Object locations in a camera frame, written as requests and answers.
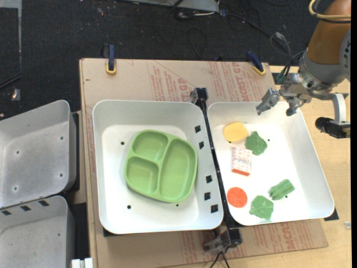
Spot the yellow round biscuit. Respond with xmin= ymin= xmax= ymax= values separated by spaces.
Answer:
xmin=222 ymin=121 xmax=249 ymax=143

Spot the thin black rod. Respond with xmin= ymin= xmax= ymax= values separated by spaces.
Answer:
xmin=198 ymin=99 xmax=233 ymax=232

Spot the black block with thin wires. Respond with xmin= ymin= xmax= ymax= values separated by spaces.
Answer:
xmin=203 ymin=227 xmax=243 ymax=253
xmin=190 ymin=87 xmax=210 ymax=106

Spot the green lettuce leaf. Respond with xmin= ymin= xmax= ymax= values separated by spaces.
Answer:
xmin=244 ymin=131 xmax=268 ymax=156
xmin=248 ymin=195 xmax=275 ymax=221

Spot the orange round slice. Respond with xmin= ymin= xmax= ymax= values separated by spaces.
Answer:
xmin=226 ymin=186 xmax=248 ymax=209

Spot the black cylinder on white bracket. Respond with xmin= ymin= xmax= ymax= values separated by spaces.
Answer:
xmin=315 ymin=93 xmax=351 ymax=140

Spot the green divided plate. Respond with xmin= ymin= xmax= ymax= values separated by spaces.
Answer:
xmin=123 ymin=129 xmax=199 ymax=204

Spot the white and orange carton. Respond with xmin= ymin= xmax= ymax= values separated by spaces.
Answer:
xmin=230 ymin=146 xmax=253 ymax=176

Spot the white plastic tray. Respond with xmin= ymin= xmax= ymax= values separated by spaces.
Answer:
xmin=207 ymin=101 xmax=335 ymax=227
xmin=92 ymin=99 xmax=225 ymax=235
xmin=0 ymin=195 xmax=76 ymax=268
xmin=0 ymin=99 xmax=78 ymax=209

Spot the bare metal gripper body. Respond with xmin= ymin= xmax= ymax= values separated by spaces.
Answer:
xmin=279 ymin=72 xmax=334 ymax=102

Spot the green ridged pea pod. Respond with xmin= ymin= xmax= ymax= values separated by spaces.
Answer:
xmin=268 ymin=178 xmax=296 ymax=201

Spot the brown cardboard board red print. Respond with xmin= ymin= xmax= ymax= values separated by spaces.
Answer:
xmin=79 ymin=58 xmax=329 ymax=268

